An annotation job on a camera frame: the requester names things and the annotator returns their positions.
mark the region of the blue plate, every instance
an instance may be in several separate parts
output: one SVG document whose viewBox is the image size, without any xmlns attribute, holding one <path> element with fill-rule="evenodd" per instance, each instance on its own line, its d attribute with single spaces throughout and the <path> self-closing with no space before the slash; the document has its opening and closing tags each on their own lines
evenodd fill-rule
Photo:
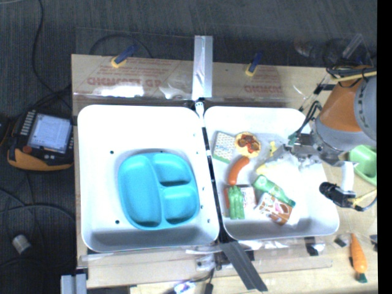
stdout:
<svg viewBox="0 0 392 294">
<path fill-rule="evenodd" d="M 160 230 L 191 221 L 199 210 L 194 174 L 181 157 L 144 153 L 127 158 L 118 171 L 122 209 L 142 230 Z"/>
</svg>

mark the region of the green bowl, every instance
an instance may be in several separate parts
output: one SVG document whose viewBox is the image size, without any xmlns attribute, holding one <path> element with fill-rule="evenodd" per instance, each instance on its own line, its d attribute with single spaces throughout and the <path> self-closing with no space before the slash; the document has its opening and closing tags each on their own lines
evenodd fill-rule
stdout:
<svg viewBox="0 0 392 294">
<path fill-rule="evenodd" d="M 358 163 L 356 174 L 377 186 L 377 148 L 359 145 L 349 152 L 349 159 Z"/>
</svg>

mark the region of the orange carrot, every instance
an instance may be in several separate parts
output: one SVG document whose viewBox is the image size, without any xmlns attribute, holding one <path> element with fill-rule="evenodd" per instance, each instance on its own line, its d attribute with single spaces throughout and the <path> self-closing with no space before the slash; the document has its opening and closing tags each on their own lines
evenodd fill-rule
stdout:
<svg viewBox="0 0 392 294">
<path fill-rule="evenodd" d="M 354 233 L 351 233 L 351 257 L 354 270 L 358 273 L 357 280 L 361 283 L 366 283 L 368 280 L 366 280 L 365 272 L 368 269 L 368 262 Z"/>
<path fill-rule="evenodd" d="M 241 171 L 241 169 L 245 167 L 250 161 L 251 160 L 248 157 L 242 156 L 233 164 L 232 168 L 230 169 L 230 172 L 228 173 L 228 178 L 227 178 L 227 181 L 230 185 L 237 184 L 237 177 L 239 171 Z"/>
</svg>

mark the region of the wooden table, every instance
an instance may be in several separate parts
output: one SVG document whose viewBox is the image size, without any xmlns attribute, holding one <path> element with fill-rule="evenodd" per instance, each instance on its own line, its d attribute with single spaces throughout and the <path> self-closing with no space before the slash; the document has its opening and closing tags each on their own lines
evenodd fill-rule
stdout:
<svg viewBox="0 0 392 294">
<path fill-rule="evenodd" d="M 238 64 L 227 64 L 227 69 L 237 69 Z M 283 88 L 292 88 L 308 95 L 321 81 L 325 70 L 312 67 L 275 67 Z M 318 100 L 323 103 L 328 92 L 323 92 Z M 74 115 L 89 104 L 74 96 Z M 288 107 L 298 108 L 301 97 L 287 102 Z M 206 276 L 207 272 L 197 271 L 196 258 L 202 255 L 187 254 L 184 249 L 159 249 L 147 251 L 120 252 L 115 254 L 90 254 L 81 238 L 80 231 L 80 182 L 78 161 L 77 127 L 75 134 L 75 184 L 77 212 L 77 257 L 78 267 L 88 268 L 87 288 L 131 286 L 131 293 L 165 293 L 175 284 L 187 279 Z M 331 183 L 341 183 L 341 171 L 323 164 L 327 179 Z M 358 195 L 374 189 L 374 186 L 355 175 L 354 190 Z M 364 213 L 353 209 L 339 208 L 339 230 L 333 236 L 322 237 L 325 249 L 319 256 L 310 257 L 301 250 L 297 255 L 273 257 L 255 251 L 253 262 L 261 273 L 270 293 L 376 293 L 378 292 L 378 261 L 370 235 L 377 234 L 377 204 Z M 350 265 L 350 248 L 340 247 L 334 239 L 337 235 L 356 233 L 364 249 L 368 262 L 366 277 L 368 283 L 355 280 L 355 272 Z M 212 279 L 215 294 L 248 292 L 233 268 L 215 271 Z M 194 293 L 203 293 L 205 282 L 196 283 Z"/>
</svg>

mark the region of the blue clamp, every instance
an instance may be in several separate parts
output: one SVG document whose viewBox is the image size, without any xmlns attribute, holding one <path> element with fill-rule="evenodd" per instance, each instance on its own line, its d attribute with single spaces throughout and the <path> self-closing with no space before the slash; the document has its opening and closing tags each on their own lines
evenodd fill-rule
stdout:
<svg viewBox="0 0 392 294">
<path fill-rule="evenodd" d="M 256 72 L 257 65 L 262 60 L 262 55 L 263 55 L 263 53 L 261 53 L 261 52 L 257 52 L 255 54 L 252 62 L 249 63 L 249 65 L 246 67 L 246 71 L 245 71 L 246 75 L 248 75 L 248 76 L 254 75 L 254 73 Z"/>
<path fill-rule="evenodd" d="M 117 57 L 111 60 L 111 64 L 113 67 L 118 69 L 120 66 L 123 66 L 127 62 L 127 58 L 132 56 L 136 50 L 138 50 L 138 45 L 132 45 L 126 48 L 122 53 L 120 53 Z"/>
</svg>

